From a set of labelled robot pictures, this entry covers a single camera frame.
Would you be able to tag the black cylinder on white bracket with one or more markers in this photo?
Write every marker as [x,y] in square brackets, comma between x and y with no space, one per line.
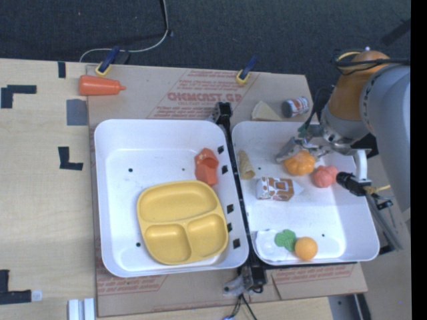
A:
[350,180]

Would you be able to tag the yellow divided plate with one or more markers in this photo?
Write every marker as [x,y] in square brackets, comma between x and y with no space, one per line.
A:
[180,222]

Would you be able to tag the orange pumpkin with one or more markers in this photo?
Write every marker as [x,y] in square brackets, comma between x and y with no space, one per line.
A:
[300,165]

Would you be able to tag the white plastic tray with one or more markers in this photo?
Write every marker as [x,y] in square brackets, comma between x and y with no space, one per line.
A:
[320,215]
[150,158]

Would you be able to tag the orange squeeze bottle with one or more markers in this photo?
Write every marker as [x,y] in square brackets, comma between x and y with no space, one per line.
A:
[98,85]

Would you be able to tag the white fried egg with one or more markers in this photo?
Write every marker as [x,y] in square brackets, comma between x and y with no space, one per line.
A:
[268,247]

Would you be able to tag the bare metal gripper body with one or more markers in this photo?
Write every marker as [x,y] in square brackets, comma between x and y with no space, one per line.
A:
[330,138]

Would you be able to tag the pink pumpkin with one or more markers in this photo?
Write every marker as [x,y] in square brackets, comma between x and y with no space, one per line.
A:
[324,177]

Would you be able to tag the small red and white can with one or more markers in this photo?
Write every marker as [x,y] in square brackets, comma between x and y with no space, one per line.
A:
[297,106]

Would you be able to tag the orange ball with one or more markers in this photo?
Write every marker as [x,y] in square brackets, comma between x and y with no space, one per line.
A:
[306,248]

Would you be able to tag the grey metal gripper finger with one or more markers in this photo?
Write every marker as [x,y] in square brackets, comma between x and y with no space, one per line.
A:
[289,149]
[318,152]

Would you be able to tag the thin black rod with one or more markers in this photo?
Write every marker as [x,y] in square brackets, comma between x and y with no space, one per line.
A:
[235,165]

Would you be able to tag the brown cardboard board red print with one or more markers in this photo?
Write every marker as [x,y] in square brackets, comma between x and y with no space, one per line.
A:
[160,92]

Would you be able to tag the pale yellow cheese wedge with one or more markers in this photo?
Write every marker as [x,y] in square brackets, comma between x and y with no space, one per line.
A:
[265,113]

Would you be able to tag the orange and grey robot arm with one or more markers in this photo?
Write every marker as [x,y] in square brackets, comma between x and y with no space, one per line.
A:
[383,112]

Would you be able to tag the green leafy vegetable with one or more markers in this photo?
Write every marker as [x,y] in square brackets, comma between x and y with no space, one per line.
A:
[285,239]

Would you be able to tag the beige ice cream cone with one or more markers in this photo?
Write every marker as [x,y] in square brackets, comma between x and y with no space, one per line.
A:
[246,167]

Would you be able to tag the brown and white milk carton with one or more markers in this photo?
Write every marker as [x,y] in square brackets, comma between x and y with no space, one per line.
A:
[277,189]

